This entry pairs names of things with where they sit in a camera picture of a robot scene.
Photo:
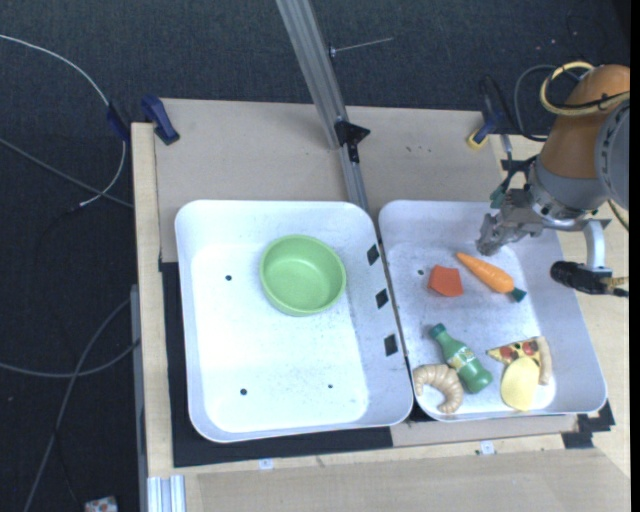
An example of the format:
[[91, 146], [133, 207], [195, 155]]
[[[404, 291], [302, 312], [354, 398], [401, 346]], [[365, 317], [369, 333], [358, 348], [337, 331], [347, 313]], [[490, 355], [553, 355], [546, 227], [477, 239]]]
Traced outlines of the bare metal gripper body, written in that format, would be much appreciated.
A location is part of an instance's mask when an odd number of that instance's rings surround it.
[[579, 232], [590, 222], [605, 229], [610, 219], [596, 219], [586, 211], [565, 208], [555, 200], [539, 204], [524, 189], [511, 189], [501, 203], [497, 220], [504, 219], [517, 225], [517, 239], [536, 238], [545, 230]]

